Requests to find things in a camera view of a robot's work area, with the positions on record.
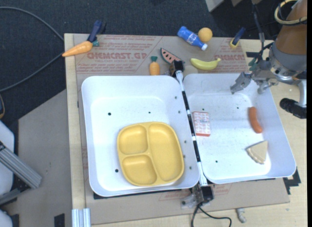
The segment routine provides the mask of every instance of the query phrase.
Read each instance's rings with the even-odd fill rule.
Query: blue bottle
[[[182,39],[184,39],[188,44],[198,46],[203,51],[205,51],[208,47],[207,44],[201,42],[198,35],[188,30],[185,26],[182,26],[179,29],[177,35],[181,37]]]

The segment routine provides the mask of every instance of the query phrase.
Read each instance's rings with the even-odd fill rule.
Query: toy watermelon slice
[[[168,63],[171,64],[172,61],[176,60],[176,61],[181,61],[182,59],[180,59],[179,57],[177,57],[176,55],[172,54],[171,52],[169,52],[168,50],[161,48],[160,49],[160,53],[162,56],[162,59]]]

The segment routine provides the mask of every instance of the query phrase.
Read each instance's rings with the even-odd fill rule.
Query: orange carrot
[[[256,133],[261,133],[262,132],[262,127],[258,122],[257,119],[257,109],[255,107],[250,107],[249,108],[249,120],[250,124],[252,125],[253,130]]]
[[[160,66],[156,62],[157,57],[152,56],[151,59],[152,59],[152,63],[150,64],[150,75],[160,75]]]
[[[80,53],[89,52],[93,47],[93,44],[90,41],[84,41],[78,45],[75,45],[71,49],[67,50],[65,53],[62,54],[63,57],[68,57]]]

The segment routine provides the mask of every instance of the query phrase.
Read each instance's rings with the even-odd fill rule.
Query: wooden table
[[[69,46],[73,44],[73,35],[66,34],[65,49],[68,49]],[[241,40],[241,46],[244,52],[257,52],[259,51],[260,44],[258,40]],[[73,209],[83,209],[86,208],[86,198],[82,168],[79,111],[77,107],[78,93],[75,57],[67,57],[65,62],[72,181],[72,207]],[[279,107],[279,102],[282,98],[298,100],[299,89],[297,86],[289,86],[283,83],[280,83],[278,86],[271,87],[270,89],[297,163],[301,184],[299,184],[298,187],[291,188],[291,195],[289,196],[290,203],[288,204],[246,208],[244,216],[247,221],[244,223],[244,226],[307,226],[307,121],[298,119]],[[240,226],[241,224],[237,218],[235,210],[215,211],[212,215],[218,217],[231,217],[233,226]],[[192,215],[190,214],[182,214],[171,217],[118,222],[96,226],[190,226],[191,217]],[[227,220],[207,219],[203,213],[198,213],[195,219],[195,226],[228,226],[228,224],[229,222]]]

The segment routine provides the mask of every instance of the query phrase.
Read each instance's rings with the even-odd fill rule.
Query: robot
[[[280,9],[289,2],[294,2],[286,20],[280,18]],[[242,72],[230,87],[232,94],[247,87],[251,80],[259,85],[262,94],[279,82],[297,85],[300,91],[298,102],[284,98],[280,106],[294,116],[307,118],[307,7],[308,0],[285,0],[276,8],[275,20],[282,28],[273,43],[262,49],[249,66],[251,73]],[[269,49],[269,56],[264,60],[262,53]]]

